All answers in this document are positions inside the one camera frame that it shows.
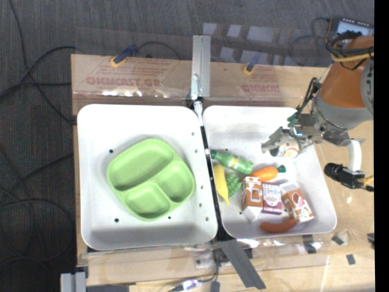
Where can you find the green divided plate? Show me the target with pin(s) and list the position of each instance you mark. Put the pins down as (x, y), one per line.
(146, 163)

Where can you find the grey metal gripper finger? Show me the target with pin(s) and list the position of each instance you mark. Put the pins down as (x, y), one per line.
(304, 146)
(273, 140)

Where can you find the yellow banana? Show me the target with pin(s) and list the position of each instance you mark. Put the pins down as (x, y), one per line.
(221, 182)

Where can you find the pink and purple carton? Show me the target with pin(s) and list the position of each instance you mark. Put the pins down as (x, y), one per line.
(272, 198)

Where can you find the green grapes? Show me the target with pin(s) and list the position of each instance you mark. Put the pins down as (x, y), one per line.
(234, 184)

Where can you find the white and orange small can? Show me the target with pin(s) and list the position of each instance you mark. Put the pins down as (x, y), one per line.
(287, 150)

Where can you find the green plastic bottle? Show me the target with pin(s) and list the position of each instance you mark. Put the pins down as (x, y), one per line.
(235, 163)

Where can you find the black cylinder on white bracket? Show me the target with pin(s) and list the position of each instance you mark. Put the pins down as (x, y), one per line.
(354, 158)

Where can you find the red-brown sausage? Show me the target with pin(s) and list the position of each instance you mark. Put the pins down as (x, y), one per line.
(278, 226)

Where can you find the white plastic tray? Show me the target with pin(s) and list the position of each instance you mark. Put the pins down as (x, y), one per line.
(243, 126)
(97, 163)

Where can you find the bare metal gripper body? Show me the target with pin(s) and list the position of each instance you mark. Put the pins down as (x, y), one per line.
(313, 129)

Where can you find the brown cardboard board red print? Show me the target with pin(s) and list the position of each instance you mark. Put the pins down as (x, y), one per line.
(100, 81)

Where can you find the orange carrot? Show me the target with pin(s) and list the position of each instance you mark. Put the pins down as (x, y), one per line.
(264, 173)

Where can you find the brown and white carton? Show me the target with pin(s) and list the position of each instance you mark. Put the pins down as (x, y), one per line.
(252, 196)
(298, 204)

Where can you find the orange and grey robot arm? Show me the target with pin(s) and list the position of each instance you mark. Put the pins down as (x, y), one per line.
(343, 84)

